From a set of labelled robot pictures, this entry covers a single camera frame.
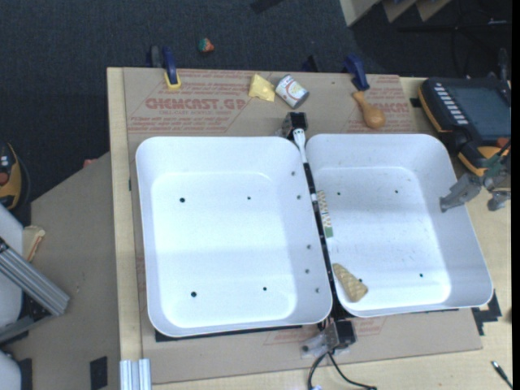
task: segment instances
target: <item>yellow device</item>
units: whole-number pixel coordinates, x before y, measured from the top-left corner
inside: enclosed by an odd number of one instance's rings
[[[0,141],[0,204],[14,209],[22,194],[22,169],[9,143]]]
[[[448,152],[477,176],[511,138],[511,90],[494,76],[432,77],[419,87],[419,100]]]

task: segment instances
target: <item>blue clamp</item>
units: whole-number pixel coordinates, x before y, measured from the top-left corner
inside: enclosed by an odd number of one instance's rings
[[[177,72],[176,62],[173,52],[169,46],[162,47],[162,59],[157,46],[151,46],[146,54],[146,66],[153,68],[164,68],[164,79],[169,89],[180,87],[179,73]]]
[[[356,85],[357,89],[366,91],[370,88],[366,80],[363,62],[357,55],[349,54],[349,56],[344,59],[343,65],[349,73],[354,75],[352,83]]]
[[[169,46],[162,47],[162,57],[164,59],[163,67],[166,70],[165,77],[170,89],[180,87],[180,78],[177,73],[176,62],[173,59],[173,52]]]

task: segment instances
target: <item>debris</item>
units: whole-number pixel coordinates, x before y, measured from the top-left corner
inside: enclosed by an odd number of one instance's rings
[[[24,244],[24,258],[31,262],[34,254],[37,251],[38,245],[45,236],[46,232],[43,228],[36,225],[29,225],[24,228],[23,244]]]
[[[201,39],[198,42],[197,48],[198,48],[199,52],[202,52],[203,54],[212,52],[213,50],[215,50],[215,47],[213,46],[213,44],[207,37],[205,37],[204,39]]]
[[[83,167],[87,167],[88,165],[91,165],[92,163],[96,162],[97,159],[85,159],[83,161]]]

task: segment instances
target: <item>white tray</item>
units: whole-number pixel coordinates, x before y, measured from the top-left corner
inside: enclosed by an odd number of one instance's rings
[[[481,306],[492,283],[456,182],[426,135],[317,135],[306,147],[334,230],[367,285],[361,317]],[[152,137],[136,153],[149,318],[183,337],[319,323],[332,307],[301,156],[268,137]]]
[[[492,282],[465,206],[441,212],[457,182],[434,137],[317,135],[307,146],[317,190],[325,192],[334,243],[331,262],[369,292],[341,305],[370,317],[481,306]]]
[[[153,137],[136,153],[149,318],[167,336],[318,323],[332,307],[297,147]]]

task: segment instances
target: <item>gray carpet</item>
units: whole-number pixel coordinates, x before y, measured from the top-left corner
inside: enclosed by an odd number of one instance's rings
[[[403,76],[458,76],[455,52],[482,76],[496,69],[493,54],[450,33],[398,28],[451,24],[460,10],[481,21],[475,10],[486,4],[512,16],[512,0],[458,0],[426,23],[412,8],[390,24],[377,5],[348,28],[339,0],[283,0],[257,13],[258,1],[0,0],[0,139],[25,161],[31,198],[108,151],[106,68],[145,66],[150,45],[170,46],[178,67],[298,71],[312,54],[323,72],[340,72],[355,53],[368,73]],[[203,37],[215,45],[209,56],[197,51]],[[483,39],[510,50],[510,29]]]

